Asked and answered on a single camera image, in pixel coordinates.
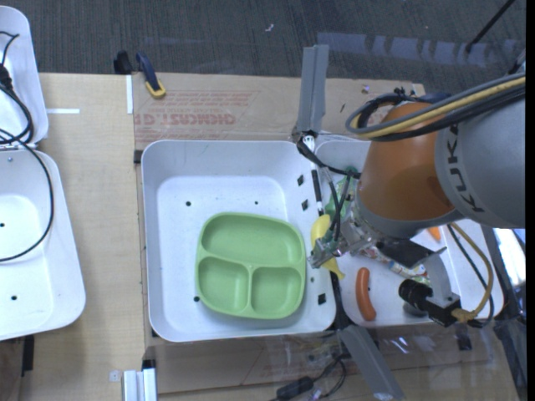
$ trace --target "green divided plate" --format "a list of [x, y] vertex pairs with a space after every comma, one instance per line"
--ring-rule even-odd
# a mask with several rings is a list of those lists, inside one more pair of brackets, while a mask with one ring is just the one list
[[303, 237], [283, 220], [224, 212], [202, 227], [195, 283], [210, 309], [237, 317], [280, 319], [303, 299]]

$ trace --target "black connector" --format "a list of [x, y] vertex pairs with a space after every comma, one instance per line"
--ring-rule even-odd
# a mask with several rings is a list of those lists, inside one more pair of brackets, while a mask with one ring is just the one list
[[309, 376], [300, 378], [295, 382], [291, 382], [286, 386], [282, 386], [281, 388], [277, 389], [277, 400], [287, 401], [295, 398], [301, 393], [309, 391], [313, 388], [313, 386], [314, 381]]

